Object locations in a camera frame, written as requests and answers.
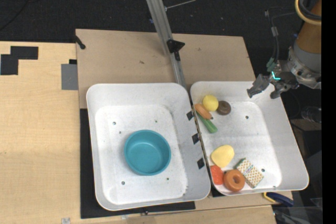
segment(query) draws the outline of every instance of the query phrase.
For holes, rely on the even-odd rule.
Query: yellow cable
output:
[[[266,193],[262,193],[262,196],[266,199],[269,200],[270,202],[275,202],[272,198],[268,197]]]
[[[302,20],[304,20],[305,22],[307,22],[309,24],[313,24],[313,25],[322,25],[321,20],[312,20],[312,19],[309,19],[305,15],[302,14],[302,12],[299,8],[299,0],[295,0],[295,10],[296,10],[297,14],[299,15],[299,17]]]

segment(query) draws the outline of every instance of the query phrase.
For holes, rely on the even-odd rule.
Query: blue bowl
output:
[[[124,155],[134,172],[152,176],[168,167],[171,150],[161,134],[151,130],[140,130],[132,133],[126,140]]]

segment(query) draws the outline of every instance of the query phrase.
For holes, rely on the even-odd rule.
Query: gold cylinder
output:
[[[312,13],[322,15],[322,0],[318,0]],[[321,54],[322,50],[322,26],[305,22],[296,40],[300,49],[312,54]]]

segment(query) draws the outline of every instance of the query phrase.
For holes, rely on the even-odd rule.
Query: yellow plastic toy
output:
[[[211,153],[211,160],[220,168],[224,168],[231,162],[234,156],[235,152],[233,147],[230,145],[223,145],[216,148]]]
[[[208,110],[208,111],[216,111],[218,108],[218,100],[215,96],[209,94],[203,97],[203,106]]]

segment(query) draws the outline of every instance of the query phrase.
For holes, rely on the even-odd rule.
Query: plywood surface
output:
[[[79,102],[96,83],[175,82],[169,56],[157,33],[77,29]],[[187,88],[196,81],[254,81],[242,37],[175,34]]]

